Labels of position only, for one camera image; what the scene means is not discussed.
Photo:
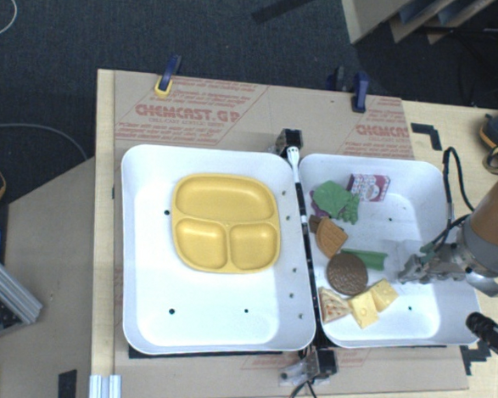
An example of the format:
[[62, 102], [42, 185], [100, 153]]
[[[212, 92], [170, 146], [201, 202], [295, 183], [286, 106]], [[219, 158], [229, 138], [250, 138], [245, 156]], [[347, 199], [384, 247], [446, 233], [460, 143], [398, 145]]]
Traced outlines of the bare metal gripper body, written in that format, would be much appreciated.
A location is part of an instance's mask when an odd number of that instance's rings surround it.
[[420, 249], [421, 254], [418, 257], [417, 279], [422, 283], [431, 283], [439, 280], [464, 280], [466, 273], [457, 263], [457, 249], [459, 247], [455, 243], [442, 245], [425, 244]]

